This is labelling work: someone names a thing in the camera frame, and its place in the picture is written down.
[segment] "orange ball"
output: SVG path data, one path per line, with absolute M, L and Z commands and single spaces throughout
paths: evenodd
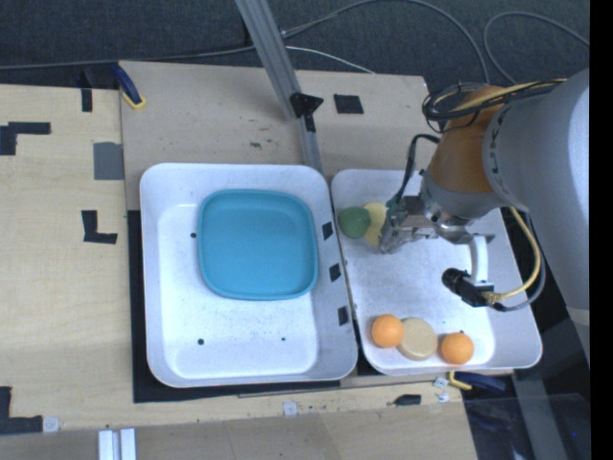
M 381 348 L 395 348 L 402 341 L 404 326 L 395 315 L 385 313 L 379 315 L 371 326 L 371 337 Z
M 450 333 L 441 342 L 441 355 L 448 363 L 464 364 L 472 358 L 474 352 L 472 339 L 465 333 Z

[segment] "yellow cable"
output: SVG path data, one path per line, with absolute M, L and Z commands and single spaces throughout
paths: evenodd
M 524 232 L 524 234 L 526 234 L 526 237 L 528 238 L 528 242 L 530 242 L 530 246 L 533 249 L 534 269 L 533 269 L 532 274 L 530 275 L 530 278 L 528 278 L 528 280 L 521 287 L 514 289 L 513 291 L 507 291 L 504 293 L 484 291 L 482 295 L 485 298 L 487 298 L 490 303 L 501 302 L 502 300 L 510 298 L 516 295 L 517 293 L 524 291 L 526 288 L 529 288 L 534 283 L 534 281 L 538 277 L 538 273 L 540 272 L 540 267 L 541 267 L 540 250 L 538 250 L 538 244 L 536 243 L 536 239 L 534 238 L 533 233 L 530 231 L 530 228 L 528 228 L 528 225 L 526 224 L 526 222 L 519 215 L 519 212 L 512 206 L 510 207 L 510 210 L 511 210 L 512 215 L 517 220 L 517 223 L 521 227 L 522 231 Z
M 558 79 L 558 80 L 552 80 L 552 81 L 564 81 L 564 79 Z M 517 85 L 512 85 L 511 87 L 503 88 L 501 90 L 496 90 L 494 92 L 490 92 L 489 94 L 486 94 L 485 96 L 477 97 L 473 99 L 472 101 L 461 103 L 457 107 L 451 109 L 451 112 L 462 111 L 464 109 L 474 107 L 475 105 L 481 105 L 485 103 L 486 101 L 490 101 L 492 99 L 497 99 L 499 97 L 503 97 L 505 95 L 512 94 L 513 92 L 524 89 L 526 87 L 532 87 L 534 85 L 538 85 L 538 86 L 549 85 L 549 82 L 543 83 L 542 85 L 539 85 L 539 84 L 540 84 L 540 81 L 530 81 L 528 83 L 519 83 Z
M 459 388 L 460 390 L 472 390 L 472 385 L 456 379 L 456 372 L 454 371 L 449 372 L 449 384 Z

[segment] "white cable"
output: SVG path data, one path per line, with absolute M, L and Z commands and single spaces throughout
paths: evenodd
M 352 3 L 346 7 L 343 7 L 342 9 L 337 9 L 336 11 L 332 11 L 328 15 L 324 15 L 323 17 L 313 20 L 307 24 L 303 24 L 294 29 L 285 31 L 283 32 L 283 37 L 284 38 L 293 37 L 294 35 L 303 33 L 304 31 L 307 31 L 308 29 L 311 29 L 327 20 L 338 17 L 341 13 L 350 11 L 352 9 L 357 9 L 358 7 L 362 7 L 363 5 L 369 5 L 369 4 L 373 4 L 377 2 L 406 2 L 410 4 L 420 5 L 422 7 L 426 7 L 427 9 L 430 9 L 431 11 L 438 13 L 439 15 L 443 16 L 444 18 L 452 22 L 462 32 L 462 34 L 466 37 L 466 39 L 468 39 L 468 41 L 470 42 L 470 45 L 472 46 L 473 50 L 477 54 L 477 58 L 479 59 L 479 62 L 481 63 L 481 68 L 483 70 L 483 74 L 485 77 L 484 82 L 489 83 L 489 73 L 488 73 L 488 68 L 486 67 L 486 61 L 481 51 L 479 50 L 479 46 L 477 46 L 477 43 L 472 38 L 470 33 L 465 29 L 465 27 L 455 17 L 453 17 L 453 15 L 427 2 L 422 2 L 421 0 L 360 0 L 359 2 Z
M 296 46 L 285 46 L 285 48 L 291 51 L 303 51 L 306 53 L 313 53 L 315 55 L 320 55 L 322 57 L 335 59 L 336 61 L 345 63 L 348 66 L 356 68 L 357 70 L 361 70 L 362 72 L 370 73 L 371 75 L 376 75 L 376 73 L 373 70 L 369 70 L 368 68 L 364 68 L 363 66 L 356 65 L 355 63 L 351 63 L 350 61 L 347 61 L 346 59 L 342 59 L 341 57 L 335 57 L 334 55 L 329 55 L 328 53 L 324 53 L 323 51 L 311 50 L 308 48 L 299 48 Z

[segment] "white tray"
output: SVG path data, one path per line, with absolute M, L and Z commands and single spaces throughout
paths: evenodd
M 173 387 L 339 380 L 357 361 L 325 178 L 305 166 L 158 164 L 141 179 L 148 365 Z M 311 292 L 277 301 L 224 298 L 197 259 L 198 208 L 225 189 L 294 195 L 311 211 L 319 275 Z
M 347 170 L 331 183 L 336 213 L 368 202 L 387 202 L 399 189 L 402 171 Z M 420 176 L 414 175 L 405 193 L 419 191 Z M 504 222 L 493 211 L 469 227 L 469 231 L 494 234 L 488 245 L 489 280 L 499 291 L 517 288 L 521 279 Z M 364 239 L 340 234 L 349 286 L 366 359 L 379 372 L 392 375 L 441 373 L 447 370 L 501 370 L 528 368 L 538 362 L 542 345 L 532 309 L 498 312 L 474 309 L 442 283 L 443 272 L 456 267 L 470 270 L 467 245 L 453 245 L 443 239 L 407 242 L 396 254 L 380 254 Z M 505 305 L 525 300 L 520 293 Z M 403 356 L 396 348 L 377 347 L 370 335 L 375 318 L 391 313 L 403 319 L 419 317 L 437 333 L 464 331 L 474 341 L 475 354 L 463 366 L 449 365 L 434 354 L 424 361 Z

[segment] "black clamp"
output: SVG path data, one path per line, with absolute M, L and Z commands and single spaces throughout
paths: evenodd
M 289 96 L 289 101 L 294 109 L 294 114 L 297 118 L 305 118 L 306 130 L 310 133 L 315 132 L 315 121 L 313 120 L 313 112 L 324 101 L 320 97 L 313 97 L 302 92 L 294 92 Z
M 129 104 L 129 106 L 134 110 L 140 110 L 145 107 L 147 101 L 139 93 L 130 76 L 119 64 L 111 64 L 111 73 L 119 83 L 120 88 L 124 91 L 122 97 Z
M 460 269 L 449 268 L 442 276 L 443 284 L 462 298 L 462 301 L 468 303 L 471 307 L 485 307 L 488 305 L 488 300 L 483 296 L 484 291 L 494 291 L 494 286 L 491 284 L 473 285 L 468 280 L 468 273 Z

